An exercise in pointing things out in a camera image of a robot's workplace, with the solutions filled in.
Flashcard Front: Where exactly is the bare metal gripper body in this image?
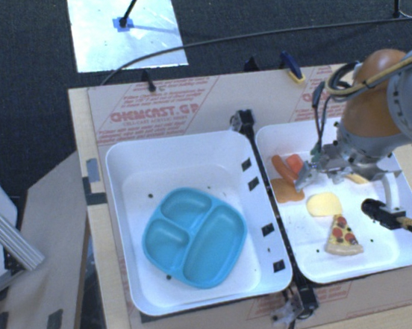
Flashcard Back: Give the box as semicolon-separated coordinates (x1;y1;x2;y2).
309;137;368;189

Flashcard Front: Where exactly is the orange carrot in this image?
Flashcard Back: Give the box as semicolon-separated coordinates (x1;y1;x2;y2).
284;152;308;176

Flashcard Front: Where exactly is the orange bread slice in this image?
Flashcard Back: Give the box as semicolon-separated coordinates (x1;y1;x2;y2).
269;175;306;206

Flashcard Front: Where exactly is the red sausage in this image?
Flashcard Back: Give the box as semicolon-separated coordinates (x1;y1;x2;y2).
269;151;300;187

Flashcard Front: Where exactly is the yellow banana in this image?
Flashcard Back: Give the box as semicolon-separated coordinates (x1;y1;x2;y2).
345;171;369;187

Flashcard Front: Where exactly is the pale yellow round biscuit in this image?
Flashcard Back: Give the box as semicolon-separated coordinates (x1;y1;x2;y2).
304;189;343;220

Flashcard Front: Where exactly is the thin black rod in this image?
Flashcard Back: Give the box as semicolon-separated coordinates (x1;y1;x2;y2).
245;125;309;298

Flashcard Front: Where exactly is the pizza slice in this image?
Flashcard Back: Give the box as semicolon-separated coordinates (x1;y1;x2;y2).
319;210;365;260

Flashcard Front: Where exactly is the white plastic tray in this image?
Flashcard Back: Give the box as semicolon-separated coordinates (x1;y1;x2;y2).
102;121;297;321
253;106;412;291

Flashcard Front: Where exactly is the blue divided plate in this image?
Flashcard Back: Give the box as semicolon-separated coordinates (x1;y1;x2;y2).
134;179;255;298

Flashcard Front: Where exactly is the brown cardboard board red print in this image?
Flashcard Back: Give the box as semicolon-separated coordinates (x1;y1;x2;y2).
86;46;412;329

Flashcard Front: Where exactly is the black cylinder on white bracket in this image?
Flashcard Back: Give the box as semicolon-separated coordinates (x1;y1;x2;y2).
356;171;409;235

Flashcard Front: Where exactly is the black block with wires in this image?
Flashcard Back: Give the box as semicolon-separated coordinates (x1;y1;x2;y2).
294;283;322;319
228;107;258;136

